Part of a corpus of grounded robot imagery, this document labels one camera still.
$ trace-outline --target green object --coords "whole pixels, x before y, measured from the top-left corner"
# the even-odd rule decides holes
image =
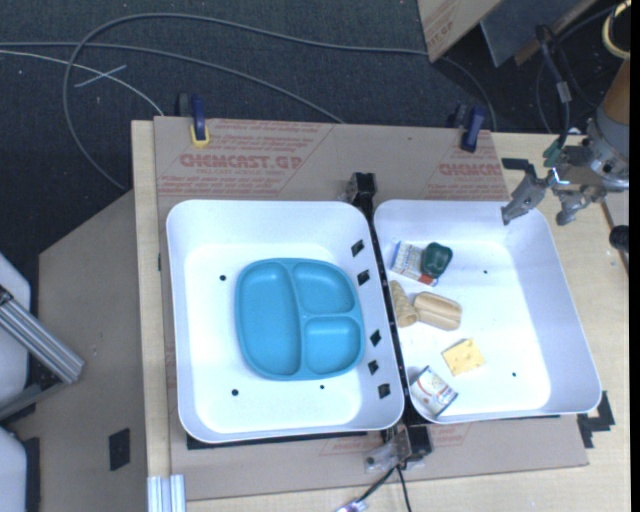
[[[542,153],[542,156],[545,158],[544,166],[553,167],[554,165],[556,165],[556,161],[558,160],[560,153],[562,153],[562,148],[560,147],[560,144],[556,139],[547,149],[545,149],[544,153]]]
[[[449,265],[451,258],[453,258],[453,251],[449,247],[431,242],[422,251],[420,270],[423,274],[438,278]]]

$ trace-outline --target wooden bread toy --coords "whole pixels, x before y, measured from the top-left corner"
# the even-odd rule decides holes
[[[460,327],[462,307],[456,301],[431,292],[421,292],[413,300],[421,322],[453,331]]]
[[[411,301],[398,281],[391,281],[391,298],[399,327],[408,327],[418,321],[418,312],[411,305]]]

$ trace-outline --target white object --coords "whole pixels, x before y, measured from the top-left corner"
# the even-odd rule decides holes
[[[27,280],[0,254],[0,284],[23,308],[29,309],[31,289]],[[0,407],[10,402],[25,386],[29,352],[0,327]]]
[[[0,512],[24,512],[27,501],[27,454],[14,436],[0,427]]]
[[[186,512],[184,475],[147,478],[147,512]]]
[[[409,382],[427,365],[458,392],[434,423],[586,412],[598,405],[598,375],[549,226],[537,210],[504,226],[497,202],[388,201],[374,217],[388,279],[410,298],[429,290],[458,302],[461,325],[399,329]],[[438,242],[453,258],[435,288],[389,270],[400,242]],[[454,377],[441,353],[473,338],[486,364]]]
[[[404,394],[369,226],[359,210],[338,201],[189,200],[171,210],[166,226],[178,410],[193,437],[216,443],[382,430],[399,420]],[[276,381],[245,363],[235,331],[235,284],[245,266],[268,258],[326,261],[350,277],[365,326],[358,366],[328,379]],[[360,285],[365,271],[369,278]]]

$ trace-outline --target blue clamp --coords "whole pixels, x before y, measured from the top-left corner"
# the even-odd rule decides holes
[[[475,152],[476,145],[478,144],[478,134],[480,133],[480,128],[482,128],[485,117],[487,117],[487,111],[484,107],[476,105],[471,109],[469,118],[467,119],[467,130],[462,135],[462,140],[460,141],[460,147],[465,151],[469,151],[470,153]]]
[[[206,147],[209,142],[209,129],[204,117],[204,103],[197,94],[191,95],[191,111],[193,113],[193,124],[190,127],[191,142],[198,148]]]

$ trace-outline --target yellow clip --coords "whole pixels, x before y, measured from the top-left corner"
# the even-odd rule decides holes
[[[197,148],[206,148],[211,142],[209,138],[209,128],[207,126],[204,127],[204,140],[196,139],[196,130],[193,125],[189,126],[189,131],[191,132],[191,142]]]

